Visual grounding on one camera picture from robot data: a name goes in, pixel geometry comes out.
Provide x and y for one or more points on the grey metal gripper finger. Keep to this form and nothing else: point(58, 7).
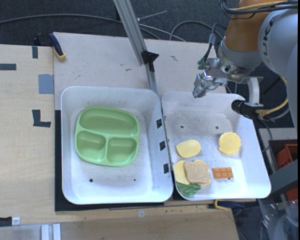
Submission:
point(198, 87)
point(208, 86)

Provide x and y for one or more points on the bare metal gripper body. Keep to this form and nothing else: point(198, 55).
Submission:
point(216, 70)

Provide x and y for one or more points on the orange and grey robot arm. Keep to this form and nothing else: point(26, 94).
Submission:
point(247, 26)

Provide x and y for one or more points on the white plastic tray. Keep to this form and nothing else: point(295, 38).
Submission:
point(202, 114)
point(110, 184)

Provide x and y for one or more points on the yellow round biscuit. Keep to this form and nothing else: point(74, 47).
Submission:
point(229, 143)

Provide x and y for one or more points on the yellow oval crisp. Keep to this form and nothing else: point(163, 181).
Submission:
point(188, 148)

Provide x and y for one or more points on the tan bread slice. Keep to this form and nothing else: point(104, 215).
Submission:
point(197, 172)

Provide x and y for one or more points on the yellow cheese slice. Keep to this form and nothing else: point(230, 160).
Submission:
point(179, 172)

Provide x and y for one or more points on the orange waffle biscuit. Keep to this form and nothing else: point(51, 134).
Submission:
point(222, 173)

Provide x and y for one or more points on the green divided plate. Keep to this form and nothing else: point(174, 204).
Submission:
point(106, 120)

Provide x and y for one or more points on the green lettuce leaf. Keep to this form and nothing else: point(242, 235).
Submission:
point(188, 190)

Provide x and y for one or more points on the black cylinder on white bracket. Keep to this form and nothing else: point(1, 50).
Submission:
point(245, 108)

